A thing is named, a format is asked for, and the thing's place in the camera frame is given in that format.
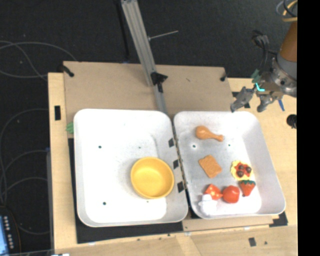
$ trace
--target blue screen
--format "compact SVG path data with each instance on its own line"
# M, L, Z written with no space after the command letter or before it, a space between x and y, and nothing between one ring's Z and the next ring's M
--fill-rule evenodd
M0 255L7 255L8 252L9 251L4 230L3 218L0 215Z

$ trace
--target yellow bowl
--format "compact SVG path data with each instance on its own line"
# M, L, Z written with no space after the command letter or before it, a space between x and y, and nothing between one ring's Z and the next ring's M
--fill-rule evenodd
M141 197L158 199L169 195L174 188L175 177L166 162L150 156L134 163L131 169L131 183Z

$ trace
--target tray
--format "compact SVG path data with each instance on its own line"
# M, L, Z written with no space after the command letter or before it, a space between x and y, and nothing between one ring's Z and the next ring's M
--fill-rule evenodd
M175 115L174 129L184 172L190 206L200 218L277 215L284 211L286 201L270 157L261 126L257 118L246 111L183 111ZM224 140L198 139L196 127L206 126ZM222 172L209 178L198 163L206 155L212 155L222 167ZM231 175L232 161L240 160L253 169L250 178L256 187L250 196L240 196L237 203L217 201L216 212L205 215L199 202L210 184L221 191L229 185L238 186Z
M82 109L73 119L77 213L90 227L182 221L188 213L170 118L155 110ZM144 199L130 181L133 164L158 157L174 174L166 197Z

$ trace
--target red tomato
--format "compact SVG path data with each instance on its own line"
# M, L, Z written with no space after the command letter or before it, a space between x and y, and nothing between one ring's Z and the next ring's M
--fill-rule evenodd
M213 200L218 200L223 196L220 189L213 184L210 184L204 193L211 195Z
M239 201L240 189L237 186L227 186L223 192L223 200L228 203L234 204Z

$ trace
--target black backdrop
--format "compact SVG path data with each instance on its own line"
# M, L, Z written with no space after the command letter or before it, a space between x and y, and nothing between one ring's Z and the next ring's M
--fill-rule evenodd
M249 78L262 59L252 31L267 35L270 49L278 51L290 26L276 13L279 2L140 0L139 6L148 36L178 31L150 41L156 64L224 67L228 77ZM8 166L1 192L4 198L6 189L6 206L20 227L23 252L51 247L45 181L50 149L47 77L26 78L37 76L28 58L41 75L74 59L139 63L117 3L0 0L1 170Z

